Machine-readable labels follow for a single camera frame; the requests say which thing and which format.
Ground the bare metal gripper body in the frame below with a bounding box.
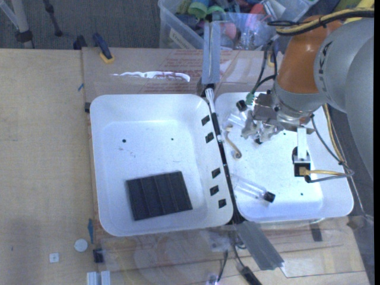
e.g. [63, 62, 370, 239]
[251, 92, 313, 130]

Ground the clear plastic bottle black cap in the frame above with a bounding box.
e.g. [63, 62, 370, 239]
[231, 173, 277, 204]
[254, 123, 268, 145]
[223, 99, 252, 130]

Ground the thin black and white rod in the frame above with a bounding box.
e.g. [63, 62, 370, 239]
[204, 87, 240, 223]

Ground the white plastic tray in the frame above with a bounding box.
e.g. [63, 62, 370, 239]
[89, 93, 234, 237]
[214, 91, 354, 223]

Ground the black ribbed rectangular slab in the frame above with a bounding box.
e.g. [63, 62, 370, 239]
[125, 170, 194, 221]

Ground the clear plastic storage bin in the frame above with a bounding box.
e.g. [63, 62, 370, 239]
[158, 0, 310, 50]

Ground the white round disc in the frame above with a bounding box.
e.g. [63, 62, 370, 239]
[74, 238, 89, 253]

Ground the tan curved cord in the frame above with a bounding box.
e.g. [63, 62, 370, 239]
[224, 125, 242, 162]

